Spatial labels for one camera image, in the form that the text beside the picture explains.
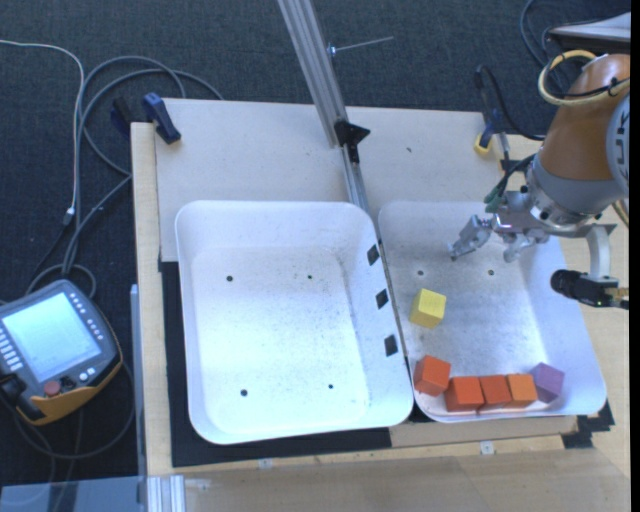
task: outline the black corner bracket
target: black corner bracket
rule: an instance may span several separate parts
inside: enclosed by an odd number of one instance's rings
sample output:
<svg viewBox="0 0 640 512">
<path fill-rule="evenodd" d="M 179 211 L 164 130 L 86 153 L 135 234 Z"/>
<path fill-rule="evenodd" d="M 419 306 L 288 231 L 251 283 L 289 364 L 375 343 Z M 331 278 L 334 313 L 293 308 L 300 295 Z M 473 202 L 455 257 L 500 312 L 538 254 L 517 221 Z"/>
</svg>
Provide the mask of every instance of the black corner bracket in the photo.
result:
<svg viewBox="0 0 640 512">
<path fill-rule="evenodd" d="M 349 160 L 354 164 L 360 163 L 360 156 L 358 155 L 358 144 L 362 142 L 367 135 L 371 133 L 371 130 L 362 128 L 351 124 L 344 119 L 339 119 L 336 124 L 333 125 L 333 129 L 338 137 L 338 143 L 341 147 L 346 144 L 347 152 L 349 153 Z"/>
<path fill-rule="evenodd" d="M 593 432 L 609 432 L 615 425 L 609 401 L 598 411 L 597 416 L 578 416 L 578 431 L 562 436 L 565 448 L 593 448 Z"/>
</svg>

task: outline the cube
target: cube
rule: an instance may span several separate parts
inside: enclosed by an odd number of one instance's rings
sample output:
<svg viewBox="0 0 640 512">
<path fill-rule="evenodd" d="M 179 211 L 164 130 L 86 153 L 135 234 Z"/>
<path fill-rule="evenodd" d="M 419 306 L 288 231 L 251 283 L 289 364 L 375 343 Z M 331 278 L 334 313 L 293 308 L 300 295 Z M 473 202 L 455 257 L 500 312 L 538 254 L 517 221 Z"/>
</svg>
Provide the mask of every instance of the cube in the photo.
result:
<svg viewBox="0 0 640 512">
<path fill-rule="evenodd" d="M 474 412 L 484 405 L 480 379 L 476 376 L 451 377 L 444 392 L 449 412 Z"/>
<path fill-rule="evenodd" d="M 538 400 L 548 404 L 562 392 L 564 372 L 546 363 L 539 363 L 530 372 L 538 392 Z"/>
<path fill-rule="evenodd" d="M 528 373 L 510 373 L 506 376 L 511 402 L 505 407 L 521 409 L 531 405 L 538 399 L 533 376 Z"/>
<path fill-rule="evenodd" d="M 511 391 L 504 375 L 484 375 L 480 378 L 480 387 L 484 396 L 484 405 L 481 411 L 493 411 L 502 409 L 511 402 Z"/>
<path fill-rule="evenodd" d="M 440 396 L 449 385 L 451 363 L 433 356 L 424 356 L 416 363 L 413 387 L 420 393 Z"/>
<path fill-rule="evenodd" d="M 444 318 L 446 302 L 444 295 L 422 288 L 413 298 L 409 321 L 433 329 Z"/>
</svg>

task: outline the blue clamp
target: blue clamp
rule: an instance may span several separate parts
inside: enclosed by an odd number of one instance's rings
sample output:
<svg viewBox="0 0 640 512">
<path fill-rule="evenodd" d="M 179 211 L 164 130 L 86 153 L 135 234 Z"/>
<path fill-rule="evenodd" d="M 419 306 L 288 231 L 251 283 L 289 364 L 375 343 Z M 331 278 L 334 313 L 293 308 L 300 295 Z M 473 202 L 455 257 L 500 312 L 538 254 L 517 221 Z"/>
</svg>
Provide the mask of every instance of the blue clamp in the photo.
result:
<svg viewBox="0 0 640 512">
<path fill-rule="evenodd" d="M 147 113 L 149 121 L 155 121 L 157 123 L 156 132 L 162 137 L 162 140 L 167 144 L 173 144 L 177 140 L 180 140 L 180 132 L 173 126 L 169 113 L 167 112 L 167 107 L 160 96 L 155 92 L 146 94 L 142 99 L 142 106 Z"/>
</svg>

